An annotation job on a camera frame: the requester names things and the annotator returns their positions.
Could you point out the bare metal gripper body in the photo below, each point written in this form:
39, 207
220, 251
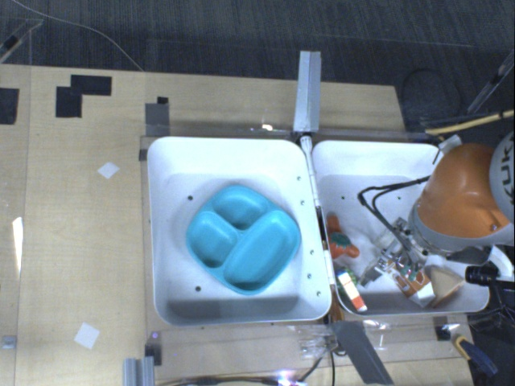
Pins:
404, 244

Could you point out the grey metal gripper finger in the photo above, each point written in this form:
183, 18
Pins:
387, 267
370, 275

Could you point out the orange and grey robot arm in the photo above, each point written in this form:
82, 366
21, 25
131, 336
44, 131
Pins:
458, 199

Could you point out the orange and white packet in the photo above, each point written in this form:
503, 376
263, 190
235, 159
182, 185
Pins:
416, 290

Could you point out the orange carrot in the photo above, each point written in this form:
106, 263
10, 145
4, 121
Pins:
341, 244

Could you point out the white plastic tray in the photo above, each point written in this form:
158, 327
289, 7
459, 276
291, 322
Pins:
362, 163
177, 231

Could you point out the thin black and white rod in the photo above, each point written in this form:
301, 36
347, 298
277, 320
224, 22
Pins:
315, 191

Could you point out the blue divided plate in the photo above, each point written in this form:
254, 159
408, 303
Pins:
257, 247

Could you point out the black cylinder on white bracket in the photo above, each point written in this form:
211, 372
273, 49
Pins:
480, 273

